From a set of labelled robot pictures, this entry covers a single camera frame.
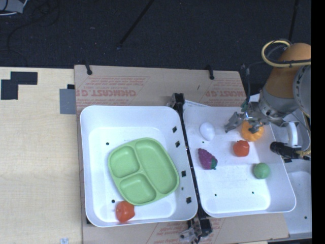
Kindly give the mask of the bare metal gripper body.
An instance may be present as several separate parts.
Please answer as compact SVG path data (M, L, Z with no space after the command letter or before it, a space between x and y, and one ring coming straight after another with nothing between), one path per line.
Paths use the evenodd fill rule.
M264 101L249 102L246 113L247 120L251 124L268 125L273 123L282 126L285 122L283 113L272 108Z

